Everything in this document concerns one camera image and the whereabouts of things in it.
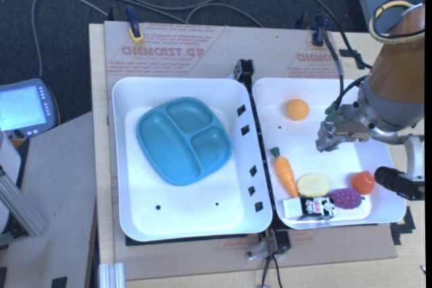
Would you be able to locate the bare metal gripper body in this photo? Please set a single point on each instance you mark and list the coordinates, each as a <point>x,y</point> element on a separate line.
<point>354,126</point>

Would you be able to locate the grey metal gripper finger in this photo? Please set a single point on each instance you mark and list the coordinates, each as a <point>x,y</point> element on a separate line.
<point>333,141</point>
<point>322,138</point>

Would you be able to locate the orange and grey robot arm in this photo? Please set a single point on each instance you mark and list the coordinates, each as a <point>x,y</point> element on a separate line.
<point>396,71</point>

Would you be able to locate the white plastic tray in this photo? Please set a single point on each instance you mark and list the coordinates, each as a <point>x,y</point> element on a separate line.
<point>324,165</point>
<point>189,212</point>

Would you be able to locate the orange ball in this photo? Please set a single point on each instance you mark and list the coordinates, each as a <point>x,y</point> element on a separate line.
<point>298,109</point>

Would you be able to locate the yellow round biscuit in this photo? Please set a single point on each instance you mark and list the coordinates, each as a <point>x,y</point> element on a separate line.
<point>312,185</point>

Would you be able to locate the orange red tomato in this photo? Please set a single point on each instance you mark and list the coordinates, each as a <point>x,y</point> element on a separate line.
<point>362,182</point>

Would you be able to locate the orange carrot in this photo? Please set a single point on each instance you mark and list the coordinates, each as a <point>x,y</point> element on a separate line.
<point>285,173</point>

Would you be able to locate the purple grapes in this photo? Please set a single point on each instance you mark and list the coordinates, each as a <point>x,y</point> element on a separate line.
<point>344,198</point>

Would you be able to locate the thin black and white rod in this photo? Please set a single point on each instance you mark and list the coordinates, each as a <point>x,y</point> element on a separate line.
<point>260,141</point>

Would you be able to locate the white cow print carton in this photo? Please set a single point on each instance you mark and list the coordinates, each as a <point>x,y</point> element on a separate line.
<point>303,207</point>

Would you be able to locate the blue divided plate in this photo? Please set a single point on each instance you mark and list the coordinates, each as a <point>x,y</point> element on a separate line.
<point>175,145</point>

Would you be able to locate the brown cardboard board red print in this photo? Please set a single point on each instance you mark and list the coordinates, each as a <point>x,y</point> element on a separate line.
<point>189,54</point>

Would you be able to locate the black cylinder on white bracket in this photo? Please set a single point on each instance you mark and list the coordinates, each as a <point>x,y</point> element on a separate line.
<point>393,178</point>

